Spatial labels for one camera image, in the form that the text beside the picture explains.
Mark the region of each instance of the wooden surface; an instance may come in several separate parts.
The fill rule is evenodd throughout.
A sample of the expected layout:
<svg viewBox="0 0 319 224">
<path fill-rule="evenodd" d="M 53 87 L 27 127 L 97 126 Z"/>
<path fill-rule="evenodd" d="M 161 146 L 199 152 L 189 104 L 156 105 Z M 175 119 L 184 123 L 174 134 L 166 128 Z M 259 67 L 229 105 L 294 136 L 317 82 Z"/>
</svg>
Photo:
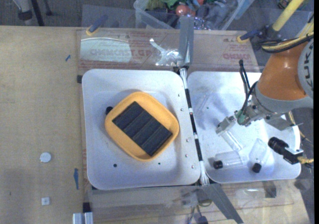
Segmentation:
<svg viewBox="0 0 319 224">
<path fill-rule="evenodd" d="M 76 82 L 79 30 L 0 26 L 1 224 L 68 224 L 73 213 L 82 211 L 85 172 L 81 91 Z M 40 155 L 46 151 L 52 160 L 41 163 Z M 282 205 L 278 201 L 258 208 L 252 204 L 239 209 L 240 216 L 250 224 L 309 223 L 299 191 L 292 185 L 285 188 L 289 200 Z M 225 190 L 236 198 L 233 190 Z M 50 197 L 50 205 L 41 205 L 43 197 Z M 207 218 L 219 224 L 235 223 L 225 220 L 216 208 L 207 211 Z M 107 223 L 161 221 L 158 216 L 124 219 Z M 184 220 L 185 214 L 167 219 Z"/>
</svg>

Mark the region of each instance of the floor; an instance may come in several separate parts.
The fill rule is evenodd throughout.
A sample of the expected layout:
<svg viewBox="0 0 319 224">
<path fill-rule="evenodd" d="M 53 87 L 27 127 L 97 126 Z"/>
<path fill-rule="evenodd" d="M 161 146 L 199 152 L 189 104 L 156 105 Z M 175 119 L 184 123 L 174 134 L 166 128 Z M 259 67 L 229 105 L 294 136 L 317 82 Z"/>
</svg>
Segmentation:
<svg viewBox="0 0 319 224">
<path fill-rule="evenodd" d="M 82 11 L 85 5 L 95 5 L 103 7 L 115 7 L 123 9 L 123 13 L 134 13 L 133 3 L 135 0 L 48 0 L 48 4 L 53 11 L 53 16 L 46 16 L 44 3 L 38 0 L 41 14 L 45 26 L 75 26 L 83 25 Z M 314 11 L 314 0 L 311 0 L 303 10 L 294 14 L 293 19 L 288 21 L 281 32 L 284 38 L 293 37 L 300 29 L 301 25 L 307 21 L 309 15 Z M 18 9 L 12 0 L 0 0 L 0 25 L 24 25 L 23 21 L 17 17 Z M 265 24 L 273 23 L 282 10 L 277 8 L 276 0 L 255 0 L 247 12 L 239 19 L 234 20 L 229 29 L 239 29 L 250 31 L 254 28 L 261 28 Z M 37 26 L 35 16 L 31 25 Z M 265 65 L 268 56 L 256 53 L 256 57 L 261 66 Z M 303 148 L 307 157 L 313 157 L 314 141 L 314 112 L 310 109 L 294 111 L 297 123 L 301 123 L 301 131 L 306 139 L 303 141 Z M 299 177 L 300 182 L 296 184 L 302 192 L 305 205 L 309 211 L 309 216 L 314 222 L 314 169 L 303 168 Z"/>
</svg>

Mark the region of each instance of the yellow rod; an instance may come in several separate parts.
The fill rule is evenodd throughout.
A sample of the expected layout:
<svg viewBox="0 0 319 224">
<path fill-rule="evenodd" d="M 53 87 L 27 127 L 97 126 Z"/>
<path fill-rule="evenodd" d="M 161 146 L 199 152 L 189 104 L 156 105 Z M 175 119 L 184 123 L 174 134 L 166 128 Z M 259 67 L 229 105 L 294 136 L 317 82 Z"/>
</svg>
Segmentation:
<svg viewBox="0 0 319 224">
<path fill-rule="evenodd" d="M 298 7 L 302 4 L 304 0 L 291 0 L 289 5 L 285 8 L 276 22 L 272 25 L 272 28 L 275 31 L 279 31 L 286 24 L 288 19 L 294 14 Z"/>
</svg>

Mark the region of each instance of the black bottle cap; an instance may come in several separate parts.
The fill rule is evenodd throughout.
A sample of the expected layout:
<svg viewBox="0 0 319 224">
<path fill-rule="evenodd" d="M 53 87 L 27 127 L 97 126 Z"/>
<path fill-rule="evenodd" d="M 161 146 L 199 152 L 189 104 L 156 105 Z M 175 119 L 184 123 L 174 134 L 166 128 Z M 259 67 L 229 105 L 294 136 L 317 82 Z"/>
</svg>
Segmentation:
<svg viewBox="0 0 319 224">
<path fill-rule="evenodd" d="M 260 169 L 261 169 L 261 164 L 255 163 L 255 164 L 253 165 L 253 171 L 254 171 L 255 173 L 259 173 L 259 172 L 260 172 Z"/>
<path fill-rule="evenodd" d="M 221 160 L 214 161 L 213 166 L 215 169 L 223 168 L 223 162 Z"/>
</svg>

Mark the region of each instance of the yellow plastic tray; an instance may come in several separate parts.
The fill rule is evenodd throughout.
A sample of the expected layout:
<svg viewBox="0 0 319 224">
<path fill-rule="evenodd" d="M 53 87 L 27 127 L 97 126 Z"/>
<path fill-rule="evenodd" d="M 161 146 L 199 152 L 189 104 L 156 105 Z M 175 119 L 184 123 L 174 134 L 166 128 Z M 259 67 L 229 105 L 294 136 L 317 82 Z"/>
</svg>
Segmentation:
<svg viewBox="0 0 319 224">
<path fill-rule="evenodd" d="M 149 156 L 142 148 L 130 139 L 112 120 L 121 114 L 130 104 L 137 102 L 159 123 L 168 129 L 172 135 L 153 154 Z M 145 92 L 134 92 L 119 102 L 105 118 L 105 129 L 109 136 L 131 157 L 139 161 L 151 161 L 158 157 L 177 137 L 179 124 L 175 116 L 159 101 Z"/>
</svg>

